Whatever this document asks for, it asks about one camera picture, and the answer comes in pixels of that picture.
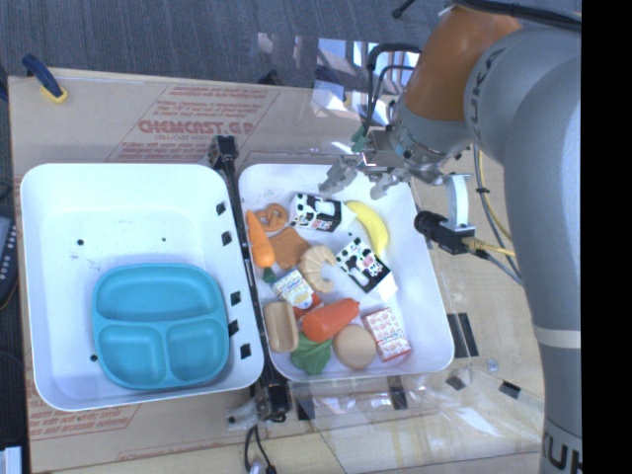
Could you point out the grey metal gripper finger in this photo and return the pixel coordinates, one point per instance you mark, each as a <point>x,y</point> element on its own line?
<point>387,181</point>
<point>340,173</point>

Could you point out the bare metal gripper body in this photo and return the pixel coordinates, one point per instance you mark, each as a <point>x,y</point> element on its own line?
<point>385,148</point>

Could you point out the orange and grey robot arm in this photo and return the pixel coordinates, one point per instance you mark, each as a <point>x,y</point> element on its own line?
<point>528,116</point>

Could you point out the yellow banana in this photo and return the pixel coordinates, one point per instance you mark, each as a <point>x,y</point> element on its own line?
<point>375,225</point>

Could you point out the black and white cow carton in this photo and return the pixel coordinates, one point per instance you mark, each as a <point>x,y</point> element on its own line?
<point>316,213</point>
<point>363,264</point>

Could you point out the brown pretzel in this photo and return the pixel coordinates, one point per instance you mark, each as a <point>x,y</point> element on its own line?
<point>271,216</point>

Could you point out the brown biscuit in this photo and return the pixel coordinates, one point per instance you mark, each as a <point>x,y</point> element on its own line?
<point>288,249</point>

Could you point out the tan croissant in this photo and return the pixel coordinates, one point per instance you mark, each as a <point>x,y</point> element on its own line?
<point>316,264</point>

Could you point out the white plastic tray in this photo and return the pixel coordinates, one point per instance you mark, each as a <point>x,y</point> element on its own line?
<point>419,284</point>
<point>123,205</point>

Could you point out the orange carrot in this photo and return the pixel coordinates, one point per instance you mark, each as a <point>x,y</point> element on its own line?
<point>259,245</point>

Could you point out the thin black rod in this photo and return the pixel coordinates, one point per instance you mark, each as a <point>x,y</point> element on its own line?
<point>245,245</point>

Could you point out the yellow and white small carton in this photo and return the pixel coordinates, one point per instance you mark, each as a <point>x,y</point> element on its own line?
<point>292,288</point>

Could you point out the red and white carton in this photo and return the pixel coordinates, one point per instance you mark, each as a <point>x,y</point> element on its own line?
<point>387,334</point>

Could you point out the tan hot dog bun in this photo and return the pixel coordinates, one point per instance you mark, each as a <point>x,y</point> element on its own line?
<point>281,326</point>

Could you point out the tan round bread roll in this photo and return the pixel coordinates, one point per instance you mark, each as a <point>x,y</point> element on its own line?
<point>354,347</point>

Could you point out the green lettuce leaf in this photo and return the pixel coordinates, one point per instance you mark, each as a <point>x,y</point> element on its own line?
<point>311,356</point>

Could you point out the brown cardboard board red print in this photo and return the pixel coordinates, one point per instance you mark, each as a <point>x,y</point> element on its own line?
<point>123,116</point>

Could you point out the blue divided plate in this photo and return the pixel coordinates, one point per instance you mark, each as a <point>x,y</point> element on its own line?
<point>158,324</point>

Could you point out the black cylinder on white bracket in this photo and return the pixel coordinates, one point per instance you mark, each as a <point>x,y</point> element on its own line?
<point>439,227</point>

